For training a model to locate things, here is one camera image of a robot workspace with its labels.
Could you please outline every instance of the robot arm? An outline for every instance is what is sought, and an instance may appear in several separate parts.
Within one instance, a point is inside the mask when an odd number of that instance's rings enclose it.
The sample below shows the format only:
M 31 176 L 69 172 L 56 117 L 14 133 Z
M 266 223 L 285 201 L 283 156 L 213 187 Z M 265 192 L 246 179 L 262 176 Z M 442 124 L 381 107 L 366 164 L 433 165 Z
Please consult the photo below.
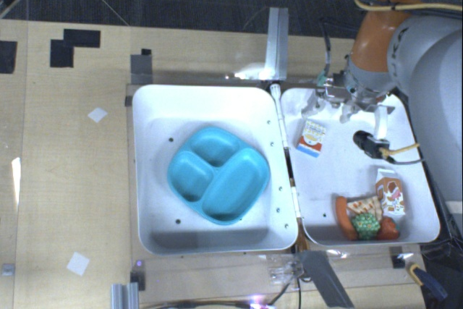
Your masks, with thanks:
M 445 201 L 461 207 L 462 8 L 420 0 L 355 1 L 369 12 L 345 70 L 327 79 L 320 96 L 343 103 L 341 120 L 347 121 L 359 110 L 375 111 L 398 88 L 408 97 L 412 127 L 434 183 Z M 459 212 L 455 219 L 463 232 Z

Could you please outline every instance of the black cable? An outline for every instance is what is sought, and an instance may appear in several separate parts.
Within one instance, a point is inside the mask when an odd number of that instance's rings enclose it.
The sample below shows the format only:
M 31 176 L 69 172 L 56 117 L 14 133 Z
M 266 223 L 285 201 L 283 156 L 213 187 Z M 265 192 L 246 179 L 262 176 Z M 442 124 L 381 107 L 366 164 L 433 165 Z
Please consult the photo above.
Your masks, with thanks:
M 297 309 L 301 309 L 302 305 L 302 291 L 301 291 L 301 282 L 299 282 L 299 278 L 297 280 L 297 288 L 299 289 L 299 304 L 297 305 Z
M 406 10 L 402 11 L 406 13 L 413 14 L 415 16 L 437 16 L 437 17 L 445 17 L 445 18 L 451 18 L 454 20 L 461 20 L 462 19 L 462 13 L 457 12 L 457 11 L 452 11 L 450 9 L 411 9 L 411 10 Z
M 325 41 L 325 50 L 326 50 L 325 69 L 323 71 L 325 73 L 325 76 L 328 76 L 328 73 L 330 71 L 330 65 L 331 65 L 331 42 L 330 42 L 330 36 L 325 26 L 330 25 L 330 26 L 334 26 L 334 27 L 337 27 L 343 30 L 352 31 L 354 33 L 356 33 L 359 30 L 359 28 L 357 26 L 350 25 L 345 22 L 340 22 L 331 17 L 321 17 L 318 20 L 318 24 L 320 26 L 323 39 Z
M 281 297 L 283 296 L 283 294 L 286 292 L 286 290 L 288 289 L 289 285 L 291 284 L 291 281 L 289 281 L 287 284 L 284 285 L 283 289 L 280 291 L 279 294 L 277 294 L 277 296 L 275 296 L 268 304 L 269 305 L 273 305 L 275 304 L 275 302 Z
M 415 160 L 415 161 L 405 161 L 405 162 L 399 162 L 399 161 L 396 161 L 394 160 L 392 157 L 388 157 L 386 158 L 386 161 L 389 162 L 390 164 L 394 164 L 394 165 L 413 165 L 413 164 L 419 164 L 420 162 L 423 162 L 424 159 L 420 159 L 420 160 Z
M 205 301 L 205 302 L 195 302 L 195 301 L 184 301 L 184 302 L 176 302 L 169 305 L 161 305 L 161 306 L 150 306 L 145 309 L 195 309 L 202 306 L 209 306 L 209 305 L 223 305 L 229 306 L 232 308 L 239 308 L 239 309 L 249 309 L 249 304 L 245 302 L 229 302 L 229 301 Z

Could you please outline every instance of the white tape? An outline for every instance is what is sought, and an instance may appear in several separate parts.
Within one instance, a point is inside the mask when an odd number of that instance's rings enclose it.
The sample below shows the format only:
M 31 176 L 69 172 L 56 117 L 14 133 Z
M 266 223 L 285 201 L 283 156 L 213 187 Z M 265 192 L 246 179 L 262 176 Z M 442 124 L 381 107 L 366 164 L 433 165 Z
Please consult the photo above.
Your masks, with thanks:
M 20 189 L 21 189 L 21 158 L 16 157 L 12 161 L 13 168 L 13 185 L 14 196 L 16 197 L 16 206 L 20 204 Z
M 90 117 L 94 122 L 99 123 L 107 114 L 108 112 L 97 107 L 88 114 L 88 117 Z
M 463 213 L 463 201 L 446 201 L 446 205 L 451 213 Z
M 280 125 L 280 133 L 283 142 L 283 148 L 288 148 L 288 135 L 286 133 L 286 126 L 284 124 L 283 109 L 281 107 L 281 89 L 279 84 L 270 85 L 270 93 L 275 101 L 276 115 L 278 116 L 278 123 Z
M 89 262 L 89 258 L 86 258 L 84 255 L 80 255 L 79 253 L 74 253 L 74 255 L 72 255 L 71 260 L 67 264 L 67 268 L 72 273 L 76 273 L 79 276 L 83 276 Z
M 296 212 L 296 218 L 302 218 L 301 209 L 299 207 L 299 199 L 297 198 L 296 187 L 291 187 L 292 202 L 294 204 L 294 211 Z

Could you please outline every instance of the metal bracket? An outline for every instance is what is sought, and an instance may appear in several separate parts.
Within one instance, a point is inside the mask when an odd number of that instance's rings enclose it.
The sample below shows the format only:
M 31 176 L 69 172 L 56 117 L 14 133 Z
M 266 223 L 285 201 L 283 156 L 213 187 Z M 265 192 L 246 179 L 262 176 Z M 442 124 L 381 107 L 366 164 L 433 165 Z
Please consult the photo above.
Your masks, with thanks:
M 111 309 L 139 309 L 138 283 L 111 286 Z
M 392 267 L 394 269 L 405 268 L 405 260 L 401 246 L 390 247 L 389 253 L 391 254 Z
M 304 273 L 304 267 L 295 254 L 267 255 L 266 260 L 272 284 L 287 284 Z
M 153 57 L 149 49 L 130 56 L 130 82 L 135 85 L 153 84 Z
M 265 80 L 285 80 L 288 68 L 289 13 L 287 8 L 270 8 L 268 16 Z
M 138 291 L 145 291 L 146 271 L 145 261 L 137 260 L 130 271 L 130 283 L 138 283 Z
M 298 256 L 304 266 L 305 277 L 312 279 L 329 308 L 354 307 L 324 252 L 302 251 Z

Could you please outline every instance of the small box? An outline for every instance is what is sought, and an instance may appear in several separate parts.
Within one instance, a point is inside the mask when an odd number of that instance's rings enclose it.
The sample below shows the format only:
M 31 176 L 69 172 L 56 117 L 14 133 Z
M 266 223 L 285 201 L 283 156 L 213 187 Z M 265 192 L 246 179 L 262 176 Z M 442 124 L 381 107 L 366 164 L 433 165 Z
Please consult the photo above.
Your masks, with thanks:
M 320 155 L 325 132 L 326 129 L 324 127 L 313 121 L 307 120 L 296 149 L 313 157 L 318 157 Z
M 402 182 L 394 171 L 379 169 L 375 188 L 384 216 L 398 221 L 405 215 Z

